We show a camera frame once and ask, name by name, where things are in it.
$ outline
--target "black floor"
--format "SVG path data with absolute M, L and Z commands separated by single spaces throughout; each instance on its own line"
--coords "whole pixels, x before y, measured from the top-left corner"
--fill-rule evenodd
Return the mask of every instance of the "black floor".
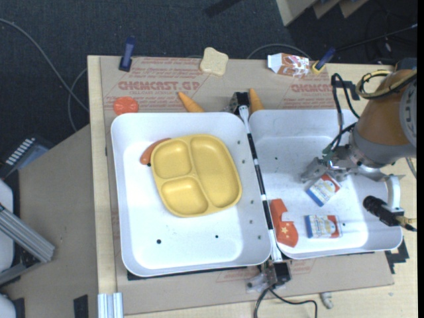
M 0 0 L 0 154 L 25 136 L 58 144 L 74 133 L 65 83 L 87 106 L 87 55 L 122 55 L 127 36 L 137 56 L 200 56 L 212 46 L 230 58 L 247 58 L 261 46 L 295 46 L 320 59 L 330 46 L 333 62 L 393 64 L 417 57 L 417 28 L 381 38 L 417 23 L 417 0 L 370 0 L 345 19 L 338 7 L 317 20 L 313 9 L 285 27 L 275 0 Z M 365 39 L 379 38 L 353 46 Z M 265 48 L 251 58 L 265 59 Z M 87 112 L 70 104 L 74 127 Z

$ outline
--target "yellow divided plate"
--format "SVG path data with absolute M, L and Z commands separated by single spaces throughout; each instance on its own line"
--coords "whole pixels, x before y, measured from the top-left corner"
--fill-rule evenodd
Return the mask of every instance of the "yellow divided plate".
M 241 197 L 236 166 L 216 136 L 194 134 L 161 142 L 150 161 L 160 197 L 177 216 L 222 211 Z

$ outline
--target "wooden table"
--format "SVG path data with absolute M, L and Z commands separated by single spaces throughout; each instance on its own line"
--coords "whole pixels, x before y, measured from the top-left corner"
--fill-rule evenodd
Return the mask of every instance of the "wooden table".
M 113 248 L 113 230 L 111 224 L 111 200 L 109 195 L 109 175 L 107 157 L 105 155 L 105 119 L 103 112 L 103 95 L 101 79 L 101 57 L 89 56 L 87 59 L 89 76 L 89 103 L 91 125 L 91 149 L 93 159 L 93 189 L 95 204 L 95 236 L 97 246 L 97 277 L 99 293 L 117 292 L 115 274 L 115 255 Z M 250 65 L 248 60 L 235 60 L 234 65 L 241 69 Z M 365 73 L 376 69 L 392 69 L 387 66 L 327 64 L 328 73 L 339 73 L 345 80 L 356 83 Z M 376 87 L 378 81 L 370 83 L 370 89 Z M 340 91 L 342 107 L 346 103 Z M 365 102 L 357 103 L 360 113 Z M 405 174 L 401 179 L 401 205 L 408 217 L 416 217 L 416 179 L 409 171 L 406 161 L 400 160 L 395 166 L 387 168 L 393 174 Z M 405 264 L 396 264 L 394 285 L 379 288 L 333 292 L 334 308 L 326 309 L 319 295 L 291 297 L 291 300 L 314 299 L 319 306 L 320 317 L 417 317 L 417 233 L 404 232 L 409 259 Z M 131 317 L 252 317 L 254 302 L 232 303 L 178 309 L 166 312 L 131 315 Z M 277 317 L 291 315 L 294 317 L 312 317 L 312 305 L 288 307 L 277 299 L 265 300 L 259 311 L 260 317 Z

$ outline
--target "white tray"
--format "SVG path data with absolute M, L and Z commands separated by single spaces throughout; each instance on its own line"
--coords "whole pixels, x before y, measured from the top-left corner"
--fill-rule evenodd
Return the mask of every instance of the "white tray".
M 144 149 L 163 138 L 211 134 L 229 149 L 242 196 L 224 211 L 194 218 L 162 204 Z M 123 262 L 142 276 L 263 263 L 271 244 L 242 121 L 230 113 L 127 113 L 111 125 Z
M 357 119 L 344 111 L 345 126 Z M 402 240 L 400 227 L 388 227 L 362 206 L 367 195 L 388 199 L 385 183 L 364 176 L 349 176 L 342 188 L 324 206 L 318 206 L 305 192 L 300 175 L 315 156 L 337 135 L 335 110 L 257 111 L 250 117 L 252 137 L 262 170 L 268 201 L 281 198 L 299 234 L 296 246 L 278 243 L 279 249 L 293 259 L 390 250 Z M 341 144 L 347 143 L 348 134 Z M 305 215 L 337 215 L 342 237 L 308 238 Z

